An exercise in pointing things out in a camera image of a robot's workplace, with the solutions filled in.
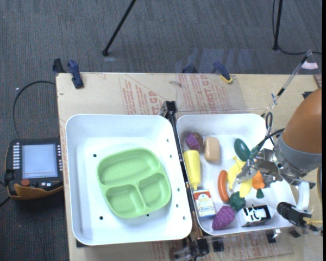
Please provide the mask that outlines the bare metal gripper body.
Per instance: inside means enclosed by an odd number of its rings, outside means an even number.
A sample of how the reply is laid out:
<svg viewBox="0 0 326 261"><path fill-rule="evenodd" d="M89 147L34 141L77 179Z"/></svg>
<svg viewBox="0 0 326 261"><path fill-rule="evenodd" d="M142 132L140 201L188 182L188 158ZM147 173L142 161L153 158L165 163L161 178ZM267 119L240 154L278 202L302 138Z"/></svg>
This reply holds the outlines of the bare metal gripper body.
<svg viewBox="0 0 326 261"><path fill-rule="evenodd" d="M264 172L274 176L280 175L279 168L275 163L273 153L274 153L273 150L267 148L263 148L260 150L253 148L251 150L251 159L257 160L257 167L260 174Z"/></svg>

